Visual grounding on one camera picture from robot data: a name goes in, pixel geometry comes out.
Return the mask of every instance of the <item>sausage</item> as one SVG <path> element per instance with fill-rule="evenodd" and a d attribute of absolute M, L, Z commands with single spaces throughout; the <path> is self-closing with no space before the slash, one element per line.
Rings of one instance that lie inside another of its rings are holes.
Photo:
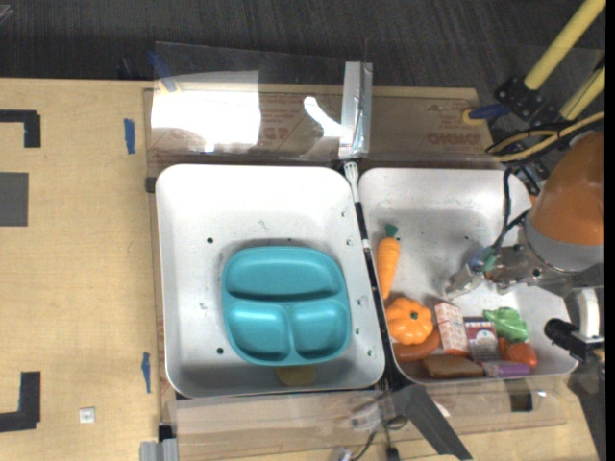
<path fill-rule="evenodd" d="M 440 332 L 434 329 L 423 343 L 418 345 L 393 344 L 393 353 L 400 363 L 422 360 L 440 346 Z"/>

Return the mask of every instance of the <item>gray square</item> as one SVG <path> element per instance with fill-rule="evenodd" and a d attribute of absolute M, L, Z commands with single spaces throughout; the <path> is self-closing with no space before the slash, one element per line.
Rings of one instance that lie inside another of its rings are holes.
<path fill-rule="evenodd" d="M 28 226 L 28 173 L 0 173 L 0 226 Z"/>

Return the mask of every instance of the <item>copper-colored cylinder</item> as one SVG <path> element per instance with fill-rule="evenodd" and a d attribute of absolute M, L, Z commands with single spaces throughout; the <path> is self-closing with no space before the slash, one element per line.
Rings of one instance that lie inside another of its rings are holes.
<path fill-rule="evenodd" d="M 551 239 L 604 244 L 604 133 L 591 133 L 572 146 L 547 179 L 529 219 Z"/>

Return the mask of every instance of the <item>white square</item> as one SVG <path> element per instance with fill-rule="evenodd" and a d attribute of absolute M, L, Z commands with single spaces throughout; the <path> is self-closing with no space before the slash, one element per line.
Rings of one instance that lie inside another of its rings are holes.
<path fill-rule="evenodd" d="M 94 422 L 96 422 L 96 408 L 91 406 L 89 408 L 79 409 L 80 424 L 93 424 Z"/>

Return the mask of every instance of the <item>toy carrot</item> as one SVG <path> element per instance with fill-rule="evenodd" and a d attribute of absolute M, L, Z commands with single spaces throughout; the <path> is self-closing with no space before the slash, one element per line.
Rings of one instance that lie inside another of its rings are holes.
<path fill-rule="evenodd" d="M 376 271 L 378 273 L 378 284 L 381 287 L 381 295 L 384 300 L 388 298 L 397 270 L 397 263 L 400 259 L 401 245 L 395 235 L 398 229 L 391 224 L 384 228 L 386 237 L 378 246 L 376 259 Z"/>

